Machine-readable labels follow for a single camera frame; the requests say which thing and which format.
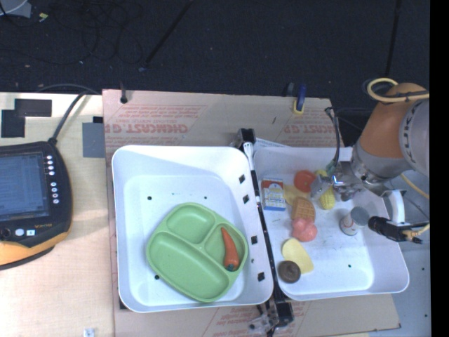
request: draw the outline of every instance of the orange toy carrot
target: orange toy carrot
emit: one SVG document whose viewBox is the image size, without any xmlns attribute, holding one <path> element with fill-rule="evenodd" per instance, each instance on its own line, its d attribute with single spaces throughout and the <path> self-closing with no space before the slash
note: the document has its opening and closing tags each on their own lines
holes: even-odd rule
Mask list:
<svg viewBox="0 0 449 337">
<path fill-rule="evenodd" d="M 222 227 L 222 235 L 225 249 L 223 261 L 224 268 L 228 271 L 235 271 L 240 263 L 236 245 L 224 227 Z"/>
</svg>

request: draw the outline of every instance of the green plate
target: green plate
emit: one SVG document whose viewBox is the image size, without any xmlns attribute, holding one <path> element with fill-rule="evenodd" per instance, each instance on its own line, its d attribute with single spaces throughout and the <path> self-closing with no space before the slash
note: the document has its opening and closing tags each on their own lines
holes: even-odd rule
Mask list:
<svg viewBox="0 0 449 337">
<path fill-rule="evenodd" d="M 228 271 L 221 227 L 234 240 L 240 264 Z M 228 220 L 196 203 L 177 205 L 158 225 L 147 243 L 147 260 L 160 278 L 184 295 L 201 302 L 223 297 L 245 265 L 248 243 Z"/>
</svg>

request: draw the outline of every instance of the dark background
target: dark background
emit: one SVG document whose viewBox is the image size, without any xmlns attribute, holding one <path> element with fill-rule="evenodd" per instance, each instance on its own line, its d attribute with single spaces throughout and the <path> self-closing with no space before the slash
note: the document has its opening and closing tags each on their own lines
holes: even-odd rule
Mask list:
<svg viewBox="0 0 449 337">
<path fill-rule="evenodd" d="M 430 0 L 194 0 L 148 60 L 188 1 L 29 0 L 29 17 L 1 13 L 0 91 L 101 93 L 122 82 L 285 95 L 293 83 L 296 95 L 303 83 L 339 109 L 352 145 L 375 106 L 367 81 L 430 88 Z"/>
</svg>

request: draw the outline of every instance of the touch screen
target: touch screen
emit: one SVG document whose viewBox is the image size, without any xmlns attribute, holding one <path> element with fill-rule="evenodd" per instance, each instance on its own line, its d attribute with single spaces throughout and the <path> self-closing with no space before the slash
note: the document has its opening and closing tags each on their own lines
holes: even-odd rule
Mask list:
<svg viewBox="0 0 449 337">
<path fill-rule="evenodd" d="M 42 153 L 0 156 L 0 221 L 48 215 Z"/>
</svg>

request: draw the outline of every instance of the metal can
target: metal can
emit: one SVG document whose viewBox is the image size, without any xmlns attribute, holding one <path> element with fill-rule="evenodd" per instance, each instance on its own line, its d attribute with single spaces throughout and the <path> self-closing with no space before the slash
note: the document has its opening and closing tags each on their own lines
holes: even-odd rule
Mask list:
<svg viewBox="0 0 449 337">
<path fill-rule="evenodd" d="M 340 229 L 343 233 L 354 236 L 368 224 L 369 219 L 370 214 L 363 207 L 356 206 L 340 220 Z"/>
</svg>

